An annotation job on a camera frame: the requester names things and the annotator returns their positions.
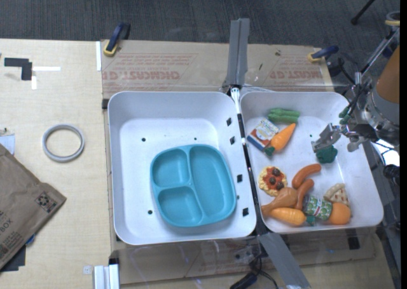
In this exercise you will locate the brown cardboard board red print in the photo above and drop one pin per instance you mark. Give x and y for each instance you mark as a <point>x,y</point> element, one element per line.
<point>178,65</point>

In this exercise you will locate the orange sausage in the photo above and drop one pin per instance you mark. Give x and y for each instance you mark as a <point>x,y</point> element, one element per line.
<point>303,192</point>
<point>306,174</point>

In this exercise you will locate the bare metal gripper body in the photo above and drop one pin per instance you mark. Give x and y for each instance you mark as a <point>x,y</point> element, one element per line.
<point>365,127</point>

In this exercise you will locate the green asparagus bundle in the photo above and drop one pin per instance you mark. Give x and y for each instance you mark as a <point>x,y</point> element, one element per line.
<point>283,115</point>

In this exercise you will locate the beige pie slice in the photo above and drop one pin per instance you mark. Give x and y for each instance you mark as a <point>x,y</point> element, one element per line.
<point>337,195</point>

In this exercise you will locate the black cylinder on white bracket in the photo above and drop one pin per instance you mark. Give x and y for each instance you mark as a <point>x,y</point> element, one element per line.
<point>391,171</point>

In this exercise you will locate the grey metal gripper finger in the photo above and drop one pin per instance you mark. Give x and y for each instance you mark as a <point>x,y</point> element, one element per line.
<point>327,137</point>
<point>353,146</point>

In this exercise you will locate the brown paper envelope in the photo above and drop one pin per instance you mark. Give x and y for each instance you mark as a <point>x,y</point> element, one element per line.
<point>22,198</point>

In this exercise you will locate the white plastic tray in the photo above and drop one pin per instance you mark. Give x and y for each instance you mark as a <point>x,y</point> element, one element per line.
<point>133,167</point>
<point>353,179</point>

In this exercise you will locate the orange carrot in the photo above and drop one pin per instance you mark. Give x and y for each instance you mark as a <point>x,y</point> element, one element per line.
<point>283,138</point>
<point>287,216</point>

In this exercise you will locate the orange fruit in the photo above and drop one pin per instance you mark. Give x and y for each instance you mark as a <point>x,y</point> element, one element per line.
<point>340,214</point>

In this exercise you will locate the small white and red carton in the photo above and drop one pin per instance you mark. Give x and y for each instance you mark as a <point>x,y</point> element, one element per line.
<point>260,133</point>

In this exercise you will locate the yellow pizza slice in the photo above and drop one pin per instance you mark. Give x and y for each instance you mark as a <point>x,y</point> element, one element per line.
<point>270,183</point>

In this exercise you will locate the green broccoli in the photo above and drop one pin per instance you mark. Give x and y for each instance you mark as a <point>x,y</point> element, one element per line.
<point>327,155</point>

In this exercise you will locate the green and white printed packet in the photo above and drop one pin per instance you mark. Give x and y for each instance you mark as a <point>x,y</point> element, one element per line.
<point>318,207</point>

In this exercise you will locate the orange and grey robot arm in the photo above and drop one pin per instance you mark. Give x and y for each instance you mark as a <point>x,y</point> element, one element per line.
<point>388,78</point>

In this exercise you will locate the brown chicken drumstick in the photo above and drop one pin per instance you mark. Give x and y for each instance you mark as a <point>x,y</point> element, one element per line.
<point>283,200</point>

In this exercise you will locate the blue divided plate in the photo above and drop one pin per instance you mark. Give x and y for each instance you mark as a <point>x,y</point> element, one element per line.
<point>203,173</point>

